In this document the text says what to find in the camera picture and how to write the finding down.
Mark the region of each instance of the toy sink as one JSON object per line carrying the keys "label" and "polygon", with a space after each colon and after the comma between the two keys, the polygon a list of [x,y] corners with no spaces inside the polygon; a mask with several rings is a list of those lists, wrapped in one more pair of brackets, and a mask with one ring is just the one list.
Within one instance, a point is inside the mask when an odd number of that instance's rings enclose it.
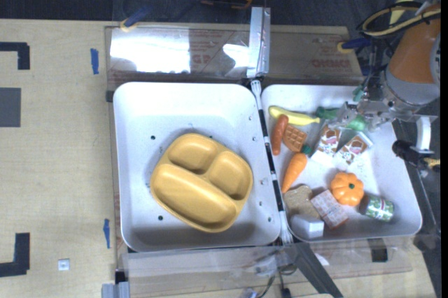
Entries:
{"label": "toy sink", "polygon": [[150,178],[154,199],[172,215],[204,232],[222,232],[241,212],[252,170],[240,156],[199,134],[177,138]]}
{"label": "toy sink", "polygon": [[[279,236],[263,132],[249,90],[236,84],[125,83],[115,91],[113,109],[121,230],[132,250],[263,246]],[[229,185],[226,175],[237,177],[236,184]],[[201,195],[201,205],[176,202],[176,187],[189,187],[189,199]]]}
{"label": "toy sink", "polygon": [[[270,85],[261,95],[267,131],[275,124],[270,106],[312,116],[319,106],[350,102],[354,89]],[[113,109],[121,230],[131,249],[264,246],[279,237],[279,206],[250,90],[237,84],[125,83],[115,91]],[[313,147],[320,124],[301,129]],[[349,171],[364,182],[367,193],[395,204],[394,218],[380,222],[344,207],[348,222],[325,229],[313,241],[411,236],[420,230],[421,212],[405,163],[392,155],[392,125],[367,135],[374,145]],[[282,144],[281,154],[273,157],[280,184],[291,156]],[[329,187],[336,173],[335,167],[309,159],[292,188],[307,185],[316,194]],[[187,195],[179,199],[178,188]],[[200,203],[195,206],[194,200]]]}

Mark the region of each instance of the gray square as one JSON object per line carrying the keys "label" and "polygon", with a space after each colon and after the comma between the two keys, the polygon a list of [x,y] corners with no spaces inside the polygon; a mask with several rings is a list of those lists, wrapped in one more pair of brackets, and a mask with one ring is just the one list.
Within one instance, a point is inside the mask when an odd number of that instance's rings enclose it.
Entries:
{"label": "gray square", "polygon": [[20,88],[0,87],[0,127],[20,127]]}

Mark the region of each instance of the tin can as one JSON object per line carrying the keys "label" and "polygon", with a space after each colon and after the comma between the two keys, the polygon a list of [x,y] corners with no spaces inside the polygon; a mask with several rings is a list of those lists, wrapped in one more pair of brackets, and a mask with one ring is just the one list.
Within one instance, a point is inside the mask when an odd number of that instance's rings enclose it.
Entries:
{"label": "tin can", "polygon": [[394,205],[392,201],[382,197],[365,195],[359,204],[359,213],[384,222],[393,217]]}

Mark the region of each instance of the sausage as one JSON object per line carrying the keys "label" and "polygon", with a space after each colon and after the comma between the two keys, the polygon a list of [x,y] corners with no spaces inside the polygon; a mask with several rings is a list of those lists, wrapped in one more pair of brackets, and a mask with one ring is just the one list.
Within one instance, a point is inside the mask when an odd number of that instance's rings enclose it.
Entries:
{"label": "sausage", "polygon": [[281,140],[288,125],[289,119],[287,115],[281,114],[275,123],[271,134],[272,154],[277,156],[280,153]]}

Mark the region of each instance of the yellow divided plate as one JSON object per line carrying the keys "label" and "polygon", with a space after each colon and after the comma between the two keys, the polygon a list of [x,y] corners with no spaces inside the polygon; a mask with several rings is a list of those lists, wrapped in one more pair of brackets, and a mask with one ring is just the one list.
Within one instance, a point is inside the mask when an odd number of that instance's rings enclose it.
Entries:
{"label": "yellow divided plate", "polygon": [[237,219],[253,184],[250,166],[206,136],[178,137],[150,177],[154,199],[172,215],[205,232],[222,232]]}

